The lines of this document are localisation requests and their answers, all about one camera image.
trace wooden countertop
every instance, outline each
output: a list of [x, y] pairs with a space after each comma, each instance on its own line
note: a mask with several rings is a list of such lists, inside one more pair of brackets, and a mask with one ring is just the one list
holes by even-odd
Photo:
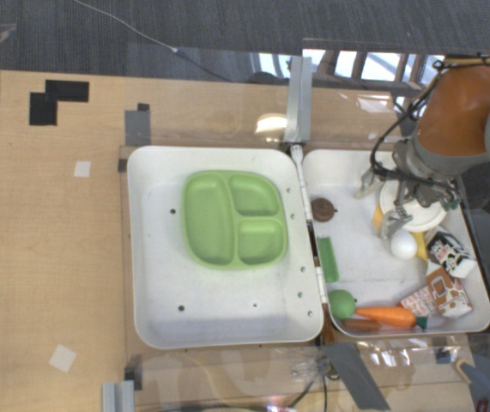
[[[56, 127], [29, 126], [29, 94], [44, 92], [46, 79], [90, 82], [89, 102], [58, 103]], [[127, 336], [135, 332], [129, 331], [124, 309], [118, 158], [124, 111], [135, 110], [138, 102], [151, 105], [153, 144], [266, 146], [254, 134], [257, 119], [285, 112], [287, 88], [0, 72], [2, 412], [98, 411], [102, 382], [123, 377], [130, 358]], [[385, 103], [368, 93], [316, 88], [312, 139], [318, 146], [338, 142], [368, 148], [395, 120]], [[74, 177], [78, 161], [91, 162], [89, 177]], [[68, 372], [49, 364], [60, 344], [76, 353]], [[149, 362], [168, 358], [148, 352]], [[166, 369], [146, 365], [144, 370], [154, 381]], [[193, 383], [192, 374], [174, 376], [175, 383]], [[420, 381], [399, 395], [390, 386], [383, 391], [402, 410], [416, 410], [406, 405], [414, 400], [420, 405], [419, 398], [430, 398], [432, 405], [418, 410], [440, 410], [444, 403], [441, 396], [433, 397], [433, 389], [448, 391], [445, 401], [453, 410], [471, 409], [468, 388], [454, 375], [436, 387]], [[198, 398], [208, 392], [199, 385], [189, 389]], [[163, 395], [157, 386], [136, 398], [146, 404]], [[342, 386], [330, 395], [332, 404], [352, 410]], [[316, 394], [301, 404], [304, 410], [321, 410], [322, 402]]]

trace black tape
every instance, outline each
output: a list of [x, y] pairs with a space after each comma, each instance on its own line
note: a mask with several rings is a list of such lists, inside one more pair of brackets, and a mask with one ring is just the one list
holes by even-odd
[[29, 125], [57, 125], [57, 102], [47, 100], [44, 93], [31, 93]]
[[120, 173], [126, 173], [126, 167], [128, 166], [128, 161], [126, 159], [118, 160], [118, 171]]
[[88, 102], [88, 82], [46, 80], [46, 100]]

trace carrot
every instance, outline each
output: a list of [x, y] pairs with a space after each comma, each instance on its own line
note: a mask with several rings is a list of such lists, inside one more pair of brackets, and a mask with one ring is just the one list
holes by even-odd
[[384, 324], [412, 328], [416, 325], [415, 315], [400, 306], [371, 306], [368, 308], [356, 308], [355, 314], [363, 318], [377, 320]]

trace wooden table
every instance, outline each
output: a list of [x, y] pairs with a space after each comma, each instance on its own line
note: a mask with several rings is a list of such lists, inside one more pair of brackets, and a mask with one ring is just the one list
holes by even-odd
[[[57, 126], [30, 126], [29, 94], [44, 92], [46, 79], [90, 82], [89, 102], [59, 102]], [[375, 95], [315, 88], [315, 144], [309, 148], [371, 147], [395, 120], [387, 94]], [[0, 71], [2, 412], [98, 411], [102, 382], [121, 381], [132, 354], [143, 356], [148, 387], [136, 393], [138, 410], [182, 395], [248, 401], [228, 374], [265, 384], [266, 371], [279, 371], [275, 363], [270, 366], [276, 347], [243, 351], [245, 364], [232, 367], [224, 366], [220, 351], [206, 350], [180, 370], [177, 361], [171, 367], [174, 354], [152, 350], [137, 338], [130, 269], [124, 267], [129, 262], [125, 188], [118, 172], [124, 111], [136, 110], [137, 103], [150, 105], [153, 144], [267, 148], [274, 143], [255, 135], [257, 119], [286, 111], [287, 88]], [[78, 161], [91, 162], [89, 177], [74, 176]], [[68, 372], [49, 364], [60, 344], [76, 353]], [[279, 359], [282, 366], [291, 360]], [[199, 367], [210, 368], [207, 378]], [[441, 374], [434, 378], [433, 370]], [[393, 371], [396, 376], [382, 388], [394, 409], [417, 410], [414, 403], [418, 410], [471, 409], [467, 385], [451, 367], [434, 362], [418, 367], [415, 376], [407, 371]], [[224, 377], [227, 383], [213, 388]], [[354, 410], [342, 383], [333, 383], [330, 404]], [[398, 391], [403, 386], [408, 389]], [[429, 407], [422, 405], [428, 398]], [[311, 411], [322, 404], [319, 392], [300, 403]]]

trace green divided plate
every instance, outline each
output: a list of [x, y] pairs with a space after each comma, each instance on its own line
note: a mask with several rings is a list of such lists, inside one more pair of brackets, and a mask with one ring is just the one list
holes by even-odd
[[255, 173], [191, 175], [182, 193], [182, 227], [188, 252], [207, 267], [249, 269], [275, 263], [287, 251], [281, 196]]

